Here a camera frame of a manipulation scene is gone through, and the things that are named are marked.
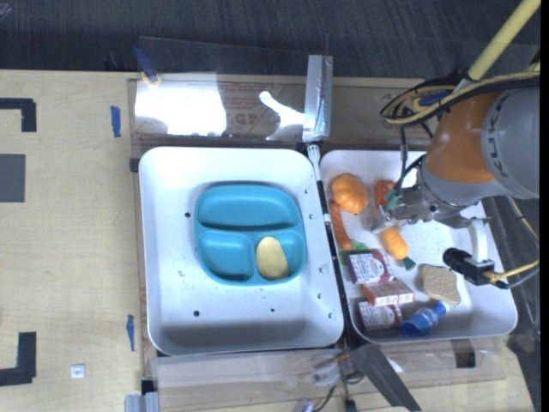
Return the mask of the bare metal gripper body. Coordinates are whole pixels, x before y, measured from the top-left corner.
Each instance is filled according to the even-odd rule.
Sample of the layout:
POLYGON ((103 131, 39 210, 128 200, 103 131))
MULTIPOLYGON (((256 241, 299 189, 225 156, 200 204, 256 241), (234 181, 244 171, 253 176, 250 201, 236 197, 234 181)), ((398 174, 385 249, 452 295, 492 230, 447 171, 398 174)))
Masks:
POLYGON ((431 194, 424 185, 401 188, 395 198, 387 203, 387 224, 394 226, 399 222, 415 224, 423 221, 436 221, 451 228, 466 228, 474 222, 486 224, 489 217, 465 217, 464 206, 446 203, 431 194))

